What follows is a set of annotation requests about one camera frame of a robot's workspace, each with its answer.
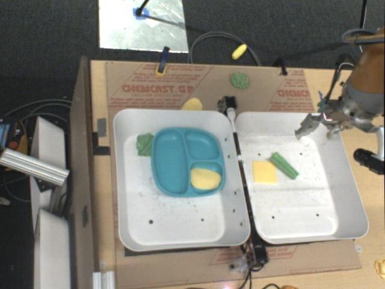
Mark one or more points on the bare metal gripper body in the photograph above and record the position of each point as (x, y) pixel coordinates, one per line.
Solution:
(346, 113)

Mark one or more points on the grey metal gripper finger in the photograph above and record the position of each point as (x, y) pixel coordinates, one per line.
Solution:
(333, 132)
(309, 125)

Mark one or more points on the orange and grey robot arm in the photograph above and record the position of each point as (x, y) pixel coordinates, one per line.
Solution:
(365, 71)

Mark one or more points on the green toy celery stick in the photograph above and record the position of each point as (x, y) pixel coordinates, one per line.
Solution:
(284, 165)

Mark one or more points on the yellow toy cheese slice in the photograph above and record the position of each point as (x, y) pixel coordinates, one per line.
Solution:
(264, 172)

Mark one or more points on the thin black and white rod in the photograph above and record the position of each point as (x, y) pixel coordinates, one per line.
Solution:
(240, 158)

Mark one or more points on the green dotted round toy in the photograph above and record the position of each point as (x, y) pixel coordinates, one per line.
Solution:
(240, 80)

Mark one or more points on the white plastic tray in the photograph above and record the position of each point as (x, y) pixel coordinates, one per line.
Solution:
(294, 209)
(180, 218)

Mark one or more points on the yellow toy corn cob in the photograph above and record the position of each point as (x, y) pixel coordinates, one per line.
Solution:
(239, 51)

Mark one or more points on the yellow oval toy chip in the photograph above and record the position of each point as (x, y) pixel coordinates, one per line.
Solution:
(192, 104)
(206, 178)

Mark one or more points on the brown cardboard board, red print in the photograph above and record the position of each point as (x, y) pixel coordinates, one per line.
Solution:
(180, 80)

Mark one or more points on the blue divided plate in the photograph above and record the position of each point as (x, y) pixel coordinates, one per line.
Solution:
(171, 161)

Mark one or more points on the yellow wavy toy piece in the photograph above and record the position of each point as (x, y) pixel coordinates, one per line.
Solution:
(380, 267)

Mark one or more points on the green toy lettuce leaf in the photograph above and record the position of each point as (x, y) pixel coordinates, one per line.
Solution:
(144, 144)

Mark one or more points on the black cylinder on white bracket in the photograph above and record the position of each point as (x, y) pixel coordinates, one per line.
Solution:
(368, 159)

